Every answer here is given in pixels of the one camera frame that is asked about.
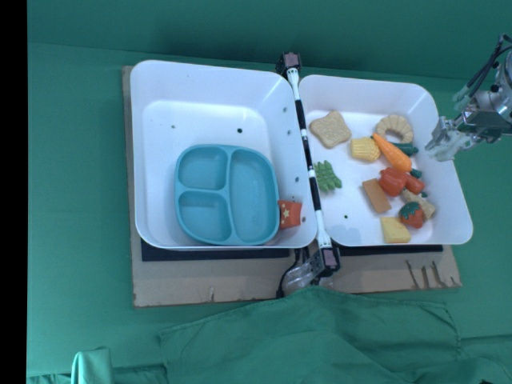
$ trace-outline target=white tray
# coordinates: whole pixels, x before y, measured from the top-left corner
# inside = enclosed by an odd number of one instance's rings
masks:
[[[459,245],[471,238],[473,224],[453,162],[437,162],[423,151],[438,121],[435,102],[425,89],[415,84],[321,75],[305,77],[299,89],[308,126],[336,110],[342,113],[352,138],[372,135],[381,118],[389,114],[405,116],[414,130],[413,144],[419,148],[412,157],[413,168],[423,172],[428,200],[437,207],[421,229],[408,228],[410,244]],[[341,189],[320,193],[327,233],[346,246],[384,245],[380,217],[397,215],[404,201],[389,198],[392,209],[376,214],[362,181],[379,178],[379,171],[389,166],[385,158],[360,161],[351,157],[350,141],[327,149],[311,133],[308,138],[314,163],[329,161],[342,180]]]
[[[297,248],[316,236],[306,159],[290,84],[276,73],[144,61],[130,75],[135,223],[166,249],[218,249],[190,238],[174,209],[179,155],[200,144],[244,146],[274,166],[279,197],[302,203],[302,224],[264,247]],[[247,246],[230,246],[230,248]]]

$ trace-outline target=blue divided plate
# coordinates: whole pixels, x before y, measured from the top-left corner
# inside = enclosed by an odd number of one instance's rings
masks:
[[[178,157],[174,204],[183,230],[201,242],[256,246],[278,231],[278,184],[261,153],[240,146],[197,145]]]

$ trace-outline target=carrot top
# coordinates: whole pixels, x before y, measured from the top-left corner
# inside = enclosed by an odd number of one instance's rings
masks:
[[[411,171],[413,166],[410,158],[398,147],[377,133],[374,133],[372,138],[393,168],[402,172]]]

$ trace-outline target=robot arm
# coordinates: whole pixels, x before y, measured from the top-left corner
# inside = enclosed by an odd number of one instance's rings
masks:
[[[455,109],[460,114],[452,120],[438,120],[432,140],[425,146],[431,158],[448,161],[460,150],[512,135],[512,51],[503,64],[497,62],[500,55],[512,49],[512,45],[502,47],[504,41],[512,42],[512,38],[502,34],[489,61],[454,96]],[[488,91],[480,90],[490,68],[497,69],[494,84]]]

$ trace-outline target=toy carrot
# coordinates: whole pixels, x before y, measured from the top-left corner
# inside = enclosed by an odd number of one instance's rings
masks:
[[[413,166],[407,155],[377,133],[374,133],[372,138],[393,168],[401,172],[410,172]]]

